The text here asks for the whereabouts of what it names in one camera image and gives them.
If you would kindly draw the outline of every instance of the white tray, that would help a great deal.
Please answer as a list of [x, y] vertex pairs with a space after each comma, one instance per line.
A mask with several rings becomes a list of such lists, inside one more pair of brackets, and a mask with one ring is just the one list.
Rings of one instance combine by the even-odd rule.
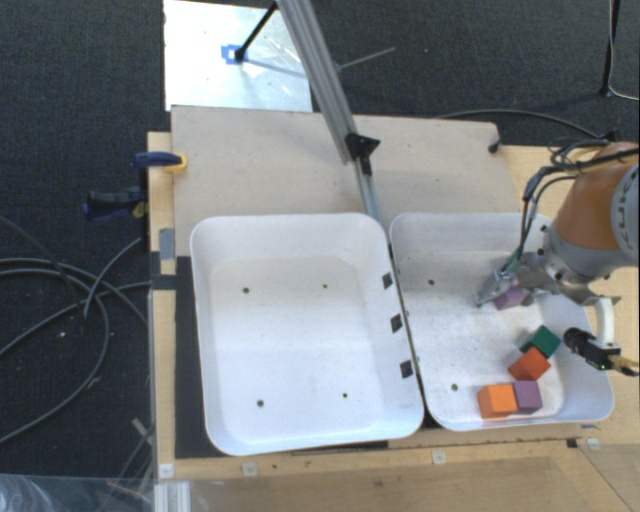
[[[507, 367], [523, 337], [541, 324], [560, 338], [569, 327], [590, 331], [584, 308], [563, 296], [530, 307], [477, 308], [474, 294], [518, 244], [520, 214], [407, 213], [391, 227], [398, 279], [429, 412], [451, 430], [534, 423], [596, 421], [609, 415], [613, 392], [605, 372], [562, 345], [539, 379], [543, 407], [533, 415], [483, 421], [477, 392], [512, 382]], [[527, 248], [541, 246], [538, 217]]]
[[393, 273], [387, 241], [371, 218], [210, 218], [194, 229], [191, 256], [205, 423], [217, 448], [249, 455], [420, 427], [406, 330], [391, 327], [401, 305], [383, 281]]

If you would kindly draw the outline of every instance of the black floor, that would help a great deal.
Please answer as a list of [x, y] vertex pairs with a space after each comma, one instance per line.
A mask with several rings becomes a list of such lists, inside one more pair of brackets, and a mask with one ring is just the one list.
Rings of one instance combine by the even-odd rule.
[[[269, 2], [234, 2], [266, 7]], [[606, 0], [513, 2], [316, 2], [333, 58], [345, 63], [352, 110], [431, 117], [505, 108], [560, 116], [596, 134], [638, 140], [638, 102], [604, 98]], [[622, 2], [613, 82], [638, 94], [638, 2]], [[145, 134], [167, 130], [163, 108], [160, 0], [0, 2], [0, 215], [60, 261], [94, 274], [140, 236], [138, 221], [89, 224], [89, 190], [135, 185], [129, 167]], [[544, 145], [575, 130], [539, 119], [484, 115], [509, 144]], [[0, 258], [40, 257], [0, 225]], [[73, 302], [59, 280], [2, 274], [0, 350]], [[108, 272], [114, 285], [148, 279], [140, 248]], [[143, 311], [146, 294], [130, 297]], [[41, 425], [6, 442], [89, 375], [103, 343], [102, 317], [74, 312], [0, 356], [0, 473], [115, 476], [149, 425], [147, 334], [121, 304], [105, 299], [110, 347], [99, 380]], [[145, 459], [141, 453], [128, 474]]]

